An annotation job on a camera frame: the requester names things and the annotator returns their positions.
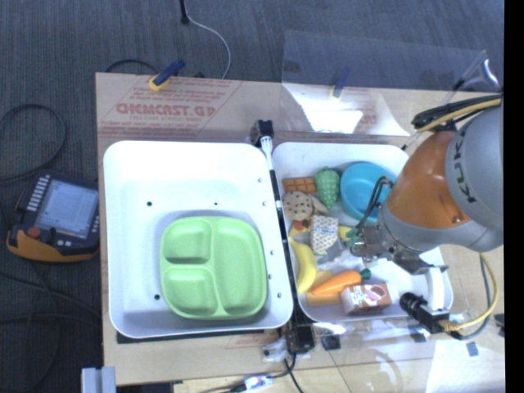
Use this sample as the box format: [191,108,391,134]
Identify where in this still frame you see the green grapes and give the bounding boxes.
[314,167,342,210]

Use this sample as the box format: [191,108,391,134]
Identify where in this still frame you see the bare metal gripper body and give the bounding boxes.
[350,224,410,264]

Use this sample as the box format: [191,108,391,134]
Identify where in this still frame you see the yellow banana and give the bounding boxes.
[287,235,318,295]

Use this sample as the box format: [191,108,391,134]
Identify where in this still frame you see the black block with thin wires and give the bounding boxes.
[250,119,275,145]
[285,323,316,354]

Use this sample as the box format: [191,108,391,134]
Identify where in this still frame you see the white orange patterned carton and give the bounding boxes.
[309,214,341,257]

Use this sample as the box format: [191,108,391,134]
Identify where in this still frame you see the green divided plate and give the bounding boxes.
[158,215,269,321]

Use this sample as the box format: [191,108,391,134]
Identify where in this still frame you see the brown drink carton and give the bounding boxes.
[339,282,394,317]

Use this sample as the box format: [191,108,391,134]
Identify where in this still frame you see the orange waffle biscuit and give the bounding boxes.
[282,176,318,195]

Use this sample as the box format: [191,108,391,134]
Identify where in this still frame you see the pizza slice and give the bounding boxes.
[288,219,314,237]

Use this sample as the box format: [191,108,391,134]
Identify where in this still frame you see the chocolate chip cookie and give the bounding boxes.
[281,190,314,222]

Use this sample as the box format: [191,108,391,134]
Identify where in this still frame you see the blue bowl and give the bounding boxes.
[339,160,397,225]

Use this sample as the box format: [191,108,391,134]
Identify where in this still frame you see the black cylinder on white bracket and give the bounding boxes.
[399,266,452,335]

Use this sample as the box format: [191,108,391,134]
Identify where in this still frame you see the white plastic tray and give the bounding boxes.
[271,141,455,324]
[102,139,295,340]

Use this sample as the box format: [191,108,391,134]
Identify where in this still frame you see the orange carrot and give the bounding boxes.
[309,268,373,296]

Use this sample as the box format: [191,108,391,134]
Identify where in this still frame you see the yellow and green toy corn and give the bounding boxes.
[337,224,356,246]

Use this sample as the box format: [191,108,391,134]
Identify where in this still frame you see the brown cardboard board red print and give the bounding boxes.
[94,71,504,386]

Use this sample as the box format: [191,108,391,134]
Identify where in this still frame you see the tan bread piece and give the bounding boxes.
[309,194,331,216]

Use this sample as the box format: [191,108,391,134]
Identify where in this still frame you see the yellow cheese wedge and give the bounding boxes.
[305,270,343,308]

